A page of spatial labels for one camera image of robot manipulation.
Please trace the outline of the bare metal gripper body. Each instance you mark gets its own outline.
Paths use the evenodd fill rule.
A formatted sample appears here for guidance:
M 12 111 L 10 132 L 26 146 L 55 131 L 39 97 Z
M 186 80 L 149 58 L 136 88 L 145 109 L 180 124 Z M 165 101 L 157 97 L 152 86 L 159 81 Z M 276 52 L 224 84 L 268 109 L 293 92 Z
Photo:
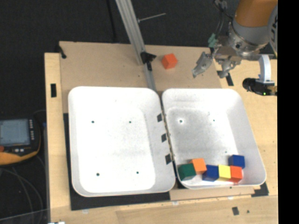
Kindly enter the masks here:
M 241 60 L 258 60 L 260 50 L 267 45 L 251 42 L 240 36 L 234 29 L 229 29 L 226 36 L 219 36 L 212 53 L 217 62 L 230 61 L 239 64 Z

